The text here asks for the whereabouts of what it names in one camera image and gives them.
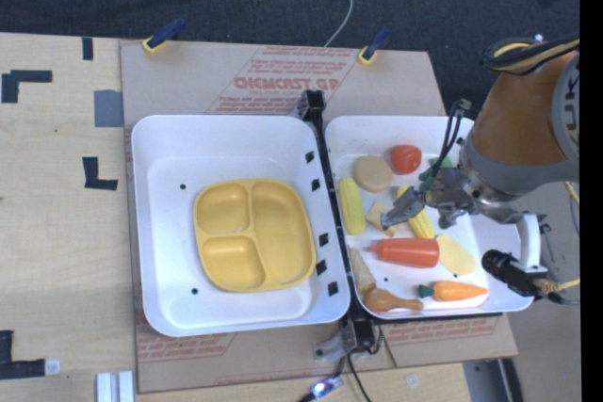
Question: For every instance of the white plastic tray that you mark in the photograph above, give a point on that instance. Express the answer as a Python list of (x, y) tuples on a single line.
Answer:
[(405, 278), (165, 226)]

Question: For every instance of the tan toy bread piece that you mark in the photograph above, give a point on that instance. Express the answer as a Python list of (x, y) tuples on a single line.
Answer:
[(362, 270)]

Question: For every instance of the brown cardboard board red print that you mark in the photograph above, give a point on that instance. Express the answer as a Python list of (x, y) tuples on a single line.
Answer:
[(188, 80)]

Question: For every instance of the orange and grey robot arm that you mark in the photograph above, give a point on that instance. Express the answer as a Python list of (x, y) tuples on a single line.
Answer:
[(516, 132)]

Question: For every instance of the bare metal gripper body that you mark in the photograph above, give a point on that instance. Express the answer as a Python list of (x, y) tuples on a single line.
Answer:
[(452, 195)]

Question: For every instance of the yellow cheese wedge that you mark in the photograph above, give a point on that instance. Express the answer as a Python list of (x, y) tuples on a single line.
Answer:
[(375, 216)]

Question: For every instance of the green toy vegetable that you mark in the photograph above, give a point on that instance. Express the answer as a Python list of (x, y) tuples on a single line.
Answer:
[(442, 163)]

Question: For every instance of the thin black rod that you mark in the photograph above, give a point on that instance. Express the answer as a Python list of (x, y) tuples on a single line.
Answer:
[(330, 183)]

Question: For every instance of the orange toy carrot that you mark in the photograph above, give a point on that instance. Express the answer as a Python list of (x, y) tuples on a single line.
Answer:
[(459, 291)]

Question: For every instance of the pale yellow oval chip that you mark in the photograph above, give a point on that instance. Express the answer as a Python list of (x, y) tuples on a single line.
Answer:
[(454, 256)]

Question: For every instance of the brown toy chicken drumstick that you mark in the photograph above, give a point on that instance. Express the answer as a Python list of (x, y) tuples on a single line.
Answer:
[(384, 300)]

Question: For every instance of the red ketchup bottle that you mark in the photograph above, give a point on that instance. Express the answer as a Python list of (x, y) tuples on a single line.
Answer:
[(410, 252)]

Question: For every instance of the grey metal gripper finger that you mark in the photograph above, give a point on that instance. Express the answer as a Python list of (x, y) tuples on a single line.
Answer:
[(451, 216), (402, 208)]

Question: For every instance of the yellow divided plate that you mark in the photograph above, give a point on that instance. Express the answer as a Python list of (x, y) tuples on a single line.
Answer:
[(273, 221)]

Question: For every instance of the black cylinder on white bracket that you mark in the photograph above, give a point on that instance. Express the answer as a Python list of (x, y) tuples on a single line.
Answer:
[(511, 270)]

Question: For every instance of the tan round biscuit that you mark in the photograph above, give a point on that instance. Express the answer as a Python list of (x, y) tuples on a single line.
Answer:
[(372, 174)]

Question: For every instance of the red toy tomato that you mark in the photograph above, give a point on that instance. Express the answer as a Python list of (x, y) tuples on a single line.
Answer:
[(405, 158)]

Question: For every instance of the yellow toy corn cob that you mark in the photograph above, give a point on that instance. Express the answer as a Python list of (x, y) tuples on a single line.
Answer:
[(352, 207), (423, 225)]

